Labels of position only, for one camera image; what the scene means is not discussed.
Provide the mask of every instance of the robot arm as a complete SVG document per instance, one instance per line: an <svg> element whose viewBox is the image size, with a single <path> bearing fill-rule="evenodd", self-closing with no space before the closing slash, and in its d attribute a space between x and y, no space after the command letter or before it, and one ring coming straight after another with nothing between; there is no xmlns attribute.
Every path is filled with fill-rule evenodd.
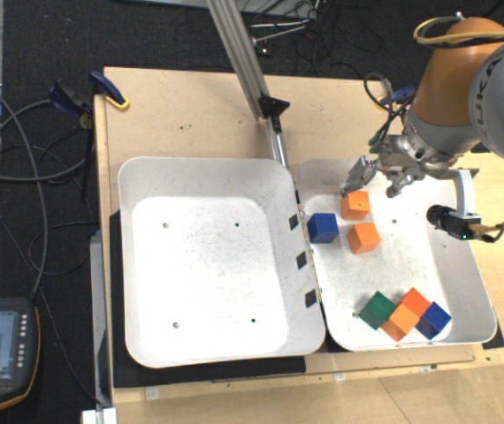
<svg viewBox="0 0 504 424"><path fill-rule="evenodd" d="M438 22L455 22L447 34L424 38ZM401 135L387 135L376 160L362 156L340 185L342 195L368 184L379 171L390 181L390 198L426 176L454 180L457 209L434 206L427 218L459 239L473 239L480 216L473 211L471 180L477 172L452 169L479 142L504 157L504 27L489 19L461 16L428 21L418 42L436 47Z"/></svg>

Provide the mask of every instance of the white tray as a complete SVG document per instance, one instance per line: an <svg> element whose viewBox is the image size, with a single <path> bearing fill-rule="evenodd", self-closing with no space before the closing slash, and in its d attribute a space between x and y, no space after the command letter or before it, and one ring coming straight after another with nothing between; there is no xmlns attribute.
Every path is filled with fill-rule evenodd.
<svg viewBox="0 0 504 424"><path fill-rule="evenodd" d="M371 206L363 221L374 222L382 242L370 253L352 254L346 233L360 222L340 217L340 182L354 164L354 159L316 159L301 164L296 173L305 221L314 213L334 213L339 224L340 235L332 244L311 246L333 339L350 351L491 339L496 320L470 243L436 231L426 220L427 209L434 204L456 207L451 183L426 178L390 199L386 197L390 183L378 173L363 188L370 194ZM412 287L452 316L431 341L412 329L395 343L382 329L374 330L355 315L376 291L398 303Z"/></svg>
<svg viewBox="0 0 504 424"><path fill-rule="evenodd" d="M126 347L137 362L304 355L323 343L317 281L310 262L298 267L309 257L283 166L138 157L122 166L118 189Z"/></svg>

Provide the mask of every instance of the wooden table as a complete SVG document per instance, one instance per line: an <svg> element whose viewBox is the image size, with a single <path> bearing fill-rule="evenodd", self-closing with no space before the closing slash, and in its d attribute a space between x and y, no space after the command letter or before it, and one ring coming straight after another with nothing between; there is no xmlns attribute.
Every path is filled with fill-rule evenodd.
<svg viewBox="0 0 504 424"><path fill-rule="evenodd" d="M268 158L264 126L234 74L107 68L131 100L127 111L95 99L105 295L110 309L109 217L119 210L118 169L140 155ZM385 121L359 80L267 76L282 115L292 174L312 158L356 158ZM478 167L476 211L504 221L504 160L466 155ZM504 336L504 236L473 242ZM107 315L111 331L111 318ZM304 375L112 388L119 422L504 422L504 347L481 344L329 353L306 357Z"/></svg>

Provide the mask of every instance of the yellow clamp pad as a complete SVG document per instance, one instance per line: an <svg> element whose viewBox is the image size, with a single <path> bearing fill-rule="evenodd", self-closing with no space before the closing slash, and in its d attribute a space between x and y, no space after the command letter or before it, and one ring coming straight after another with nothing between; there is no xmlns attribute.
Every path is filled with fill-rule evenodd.
<svg viewBox="0 0 504 424"><path fill-rule="evenodd" d="M115 101L114 99L111 99L109 96L106 96L107 102L110 105L112 105L115 109L119 109L120 111L124 111L130 106L130 100L124 95L122 97L124 98L125 101L120 104L117 101Z"/></svg>

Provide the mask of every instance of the orange block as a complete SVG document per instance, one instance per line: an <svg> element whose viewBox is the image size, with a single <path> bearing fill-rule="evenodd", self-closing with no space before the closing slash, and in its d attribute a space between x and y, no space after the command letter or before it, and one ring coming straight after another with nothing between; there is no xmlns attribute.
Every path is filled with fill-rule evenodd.
<svg viewBox="0 0 504 424"><path fill-rule="evenodd" d="M427 308L431 305L431 302L421 295L415 287L405 294L405 297L401 299L403 303L413 314L421 317Z"/></svg>
<svg viewBox="0 0 504 424"><path fill-rule="evenodd" d="M419 322L419 316L413 314L403 303L400 303L392 312L389 319L382 324L385 331L394 341L401 340Z"/></svg>
<svg viewBox="0 0 504 424"><path fill-rule="evenodd" d="M373 222L355 224L347 233L347 239L354 254L373 251L382 241Z"/></svg>
<svg viewBox="0 0 504 424"><path fill-rule="evenodd" d="M350 192L340 200L340 213L345 220L363 220L370 213L368 192Z"/></svg>

